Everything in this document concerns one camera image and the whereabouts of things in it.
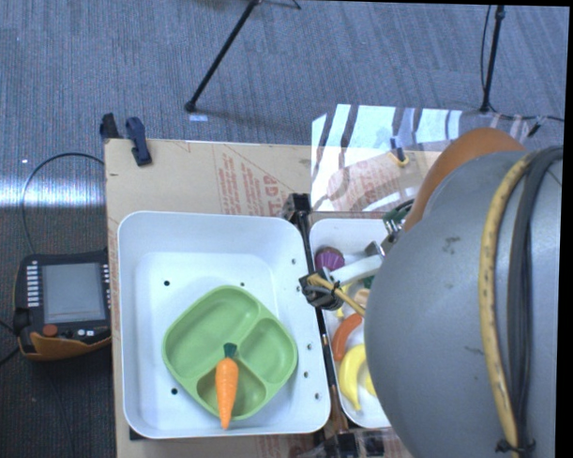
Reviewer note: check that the white plastic tray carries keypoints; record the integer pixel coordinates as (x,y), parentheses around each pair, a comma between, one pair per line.
(347,235)
(211,249)

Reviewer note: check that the orange carrot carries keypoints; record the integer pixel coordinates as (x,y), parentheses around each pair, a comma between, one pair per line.
(226,385)

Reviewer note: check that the orange sausage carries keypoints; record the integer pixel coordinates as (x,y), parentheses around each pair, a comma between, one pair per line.
(346,333)

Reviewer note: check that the yellow banana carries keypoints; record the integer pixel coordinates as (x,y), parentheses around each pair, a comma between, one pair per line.
(351,371)

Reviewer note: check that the thin black and white rod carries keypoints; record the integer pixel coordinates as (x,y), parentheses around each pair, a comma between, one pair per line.
(322,332)

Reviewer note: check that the green divided plate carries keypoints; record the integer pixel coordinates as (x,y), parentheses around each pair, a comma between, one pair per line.
(217,324)

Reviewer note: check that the black tripod stand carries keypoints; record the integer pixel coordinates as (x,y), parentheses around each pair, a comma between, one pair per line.
(492,57)
(222,54)

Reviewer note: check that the black cylinder on white bracket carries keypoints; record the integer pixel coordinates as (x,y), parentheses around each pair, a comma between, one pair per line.
(318,290)

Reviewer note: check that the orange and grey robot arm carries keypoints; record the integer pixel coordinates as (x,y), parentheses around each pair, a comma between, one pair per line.
(453,299)

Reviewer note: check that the brown cardboard board red print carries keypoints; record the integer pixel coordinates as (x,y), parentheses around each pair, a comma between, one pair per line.
(185,177)

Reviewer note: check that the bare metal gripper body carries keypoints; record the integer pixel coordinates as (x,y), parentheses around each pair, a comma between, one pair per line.
(388,242)

